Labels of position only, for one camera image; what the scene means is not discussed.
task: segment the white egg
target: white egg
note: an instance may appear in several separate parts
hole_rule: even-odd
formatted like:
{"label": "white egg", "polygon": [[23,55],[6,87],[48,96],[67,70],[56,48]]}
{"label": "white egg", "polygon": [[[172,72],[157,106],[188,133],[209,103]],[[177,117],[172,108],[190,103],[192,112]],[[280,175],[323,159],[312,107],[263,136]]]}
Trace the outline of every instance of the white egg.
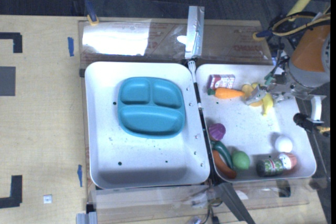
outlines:
{"label": "white egg", "polygon": [[293,149],[293,143],[291,139],[285,135],[281,135],[275,141],[275,148],[279,152],[291,152]]}

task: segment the black square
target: black square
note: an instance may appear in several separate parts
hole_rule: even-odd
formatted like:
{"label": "black square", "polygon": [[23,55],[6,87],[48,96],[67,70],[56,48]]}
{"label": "black square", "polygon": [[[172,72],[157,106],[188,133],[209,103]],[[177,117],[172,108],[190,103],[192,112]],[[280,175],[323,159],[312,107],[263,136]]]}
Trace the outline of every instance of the black square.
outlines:
{"label": "black square", "polygon": [[15,67],[0,67],[0,96],[15,96]]}

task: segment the green can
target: green can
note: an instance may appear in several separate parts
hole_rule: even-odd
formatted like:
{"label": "green can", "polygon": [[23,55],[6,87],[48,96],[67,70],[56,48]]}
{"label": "green can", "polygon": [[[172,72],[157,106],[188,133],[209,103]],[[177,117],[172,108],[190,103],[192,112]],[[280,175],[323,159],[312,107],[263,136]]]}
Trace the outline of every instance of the green can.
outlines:
{"label": "green can", "polygon": [[279,158],[262,159],[257,162],[257,173],[261,177],[281,175],[284,166]]}

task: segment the beige tabletop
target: beige tabletop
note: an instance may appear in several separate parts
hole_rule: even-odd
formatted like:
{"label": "beige tabletop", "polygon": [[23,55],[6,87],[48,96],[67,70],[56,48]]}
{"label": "beige tabletop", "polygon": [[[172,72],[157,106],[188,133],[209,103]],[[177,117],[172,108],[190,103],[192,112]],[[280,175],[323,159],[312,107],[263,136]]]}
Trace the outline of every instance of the beige tabletop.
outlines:
{"label": "beige tabletop", "polygon": [[[79,77],[79,29],[83,17],[0,16],[0,32],[23,36],[23,53],[0,39],[0,66],[16,67],[14,97],[0,96],[0,198],[9,197],[11,176],[23,177],[19,207],[0,209],[0,223],[75,223],[87,201],[85,128]],[[69,55],[68,37],[74,40]],[[77,175],[82,166],[83,186]],[[44,203],[51,195],[52,202]],[[285,206],[253,207],[256,223],[326,223],[315,191]],[[231,212],[221,223],[236,222]],[[139,223],[186,223],[191,217]],[[109,223],[113,220],[101,220]]]}

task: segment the green ball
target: green ball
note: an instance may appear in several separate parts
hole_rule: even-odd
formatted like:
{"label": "green ball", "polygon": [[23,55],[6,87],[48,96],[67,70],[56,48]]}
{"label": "green ball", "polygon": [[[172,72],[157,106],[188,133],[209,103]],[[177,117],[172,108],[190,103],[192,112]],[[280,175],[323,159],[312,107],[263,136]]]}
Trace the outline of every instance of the green ball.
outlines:
{"label": "green ball", "polygon": [[231,158],[237,169],[247,170],[250,166],[250,158],[243,151],[234,151]]}

